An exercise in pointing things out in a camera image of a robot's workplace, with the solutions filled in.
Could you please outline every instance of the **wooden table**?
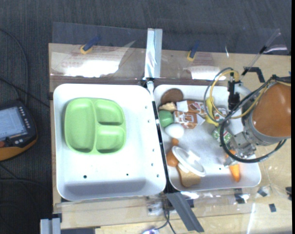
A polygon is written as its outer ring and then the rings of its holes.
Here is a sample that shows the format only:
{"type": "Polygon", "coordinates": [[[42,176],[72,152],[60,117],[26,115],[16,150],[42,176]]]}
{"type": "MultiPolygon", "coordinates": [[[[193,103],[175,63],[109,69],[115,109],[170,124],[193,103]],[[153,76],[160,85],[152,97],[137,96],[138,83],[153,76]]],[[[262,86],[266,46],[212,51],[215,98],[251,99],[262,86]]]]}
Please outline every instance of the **wooden table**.
{"type": "MultiPolygon", "coordinates": [[[[50,44],[50,61],[53,51],[61,51],[69,46],[64,44],[50,44]]],[[[129,54],[128,61],[124,67],[128,68],[129,63],[142,59],[144,51],[133,49],[129,54]]],[[[187,52],[184,51],[162,51],[162,70],[167,72],[172,69],[179,69],[183,65],[187,52]]],[[[232,67],[242,73],[243,67],[247,65],[255,55],[248,54],[224,54],[209,53],[214,66],[232,67]]],[[[256,62],[255,66],[260,67],[264,78],[268,79],[272,74],[284,77],[289,75],[291,70],[290,56],[263,55],[256,62]]],[[[180,76],[180,79],[189,79],[188,74],[180,76]]],[[[50,92],[62,83],[67,82],[92,83],[93,79],[69,78],[61,76],[50,76],[50,92]]],[[[259,87],[256,73],[249,73],[243,79],[244,85],[250,90],[259,87]]],[[[121,233],[142,233],[151,227],[159,227],[164,223],[164,217],[151,216],[148,214],[148,200],[145,197],[131,197],[118,199],[105,199],[82,202],[62,202],[61,196],[56,189],[55,169],[55,128],[54,108],[51,100],[51,134],[52,134],[52,167],[53,167],[53,203],[54,212],[62,213],[62,229],[75,229],[86,227],[101,227],[96,229],[97,234],[121,234],[121,233]]],[[[272,147],[260,147],[257,153],[267,153],[272,147]]],[[[262,181],[259,187],[267,190],[267,196],[261,196],[254,190],[250,200],[245,204],[233,204],[225,202],[223,192],[207,192],[194,201],[193,211],[198,216],[205,233],[291,233],[292,231],[292,202],[288,198],[285,188],[292,186],[291,181],[291,139],[267,161],[260,164],[262,181]]],[[[177,214],[172,214],[170,222],[176,233],[188,232],[177,214]]],[[[161,233],[172,233],[169,226],[161,229],[161,233]]]]}

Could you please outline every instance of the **dark background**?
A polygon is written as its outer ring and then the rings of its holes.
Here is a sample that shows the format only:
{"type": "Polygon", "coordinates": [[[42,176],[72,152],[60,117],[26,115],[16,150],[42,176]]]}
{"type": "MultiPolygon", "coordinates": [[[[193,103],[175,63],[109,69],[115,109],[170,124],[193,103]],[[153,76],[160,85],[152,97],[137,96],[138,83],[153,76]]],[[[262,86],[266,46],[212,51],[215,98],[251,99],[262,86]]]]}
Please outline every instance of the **dark background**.
{"type": "MultiPolygon", "coordinates": [[[[27,152],[0,162],[0,178],[25,178],[48,188],[47,191],[36,184],[0,182],[0,234],[36,234],[39,219],[52,217],[47,105],[48,43],[53,41],[53,22],[142,30],[163,28],[163,46],[168,49],[187,48],[189,39],[187,43],[183,39],[192,34],[226,32],[230,36],[226,40],[228,50],[237,53],[256,53],[264,42],[252,36],[270,35],[280,29],[287,51],[277,54],[284,55],[291,52],[292,0],[0,0],[0,29],[17,38],[28,62],[27,66],[16,42],[0,30],[0,75],[25,91],[29,87],[27,106],[39,135],[36,145],[27,152]],[[246,41],[238,44],[234,36],[241,36],[245,29],[246,41]]],[[[201,45],[200,51],[222,52],[224,42],[201,45]]],[[[25,98],[21,91],[19,96],[25,98]]],[[[0,81],[0,105],[16,98],[13,88],[0,81]]]]}

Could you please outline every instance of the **green divided plate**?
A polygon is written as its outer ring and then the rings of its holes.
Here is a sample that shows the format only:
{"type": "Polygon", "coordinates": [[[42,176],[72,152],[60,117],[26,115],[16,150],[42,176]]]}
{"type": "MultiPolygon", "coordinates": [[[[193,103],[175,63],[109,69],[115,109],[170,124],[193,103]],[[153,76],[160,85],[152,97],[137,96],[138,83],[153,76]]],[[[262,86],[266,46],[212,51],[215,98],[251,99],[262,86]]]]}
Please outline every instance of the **green divided plate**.
{"type": "Polygon", "coordinates": [[[69,102],[64,120],[65,141],[73,151],[108,154],[126,141],[123,109],[112,100],[76,98],[69,102]]]}

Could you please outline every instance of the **blue and yellow clamp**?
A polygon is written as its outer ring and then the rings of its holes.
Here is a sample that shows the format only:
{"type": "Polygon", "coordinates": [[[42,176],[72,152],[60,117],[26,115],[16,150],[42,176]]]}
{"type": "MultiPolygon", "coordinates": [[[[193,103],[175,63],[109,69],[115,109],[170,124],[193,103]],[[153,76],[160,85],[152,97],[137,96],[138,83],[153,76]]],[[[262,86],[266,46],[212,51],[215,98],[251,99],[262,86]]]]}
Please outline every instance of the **blue and yellow clamp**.
{"type": "Polygon", "coordinates": [[[199,45],[200,45],[200,41],[199,40],[196,40],[195,45],[193,46],[193,48],[187,54],[187,59],[189,61],[194,61],[195,55],[196,55],[196,51],[197,51],[199,45]]]}
{"type": "Polygon", "coordinates": [[[92,38],[88,43],[80,47],[80,52],[84,55],[88,54],[89,52],[91,52],[92,47],[96,45],[99,41],[100,41],[100,37],[98,36],[92,38]]]}

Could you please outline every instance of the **white ball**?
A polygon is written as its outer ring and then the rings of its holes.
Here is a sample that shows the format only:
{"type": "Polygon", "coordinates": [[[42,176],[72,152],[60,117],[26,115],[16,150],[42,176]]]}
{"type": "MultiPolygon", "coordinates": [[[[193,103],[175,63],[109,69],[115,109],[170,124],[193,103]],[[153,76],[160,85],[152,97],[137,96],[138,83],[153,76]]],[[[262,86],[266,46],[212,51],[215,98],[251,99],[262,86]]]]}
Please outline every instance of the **white ball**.
{"type": "Polygon", "coordinates": [[[181,138],[184,134],[184,127],[180,123],[172,123],[165,127],[165,132],[172,138],[181,138]]]}

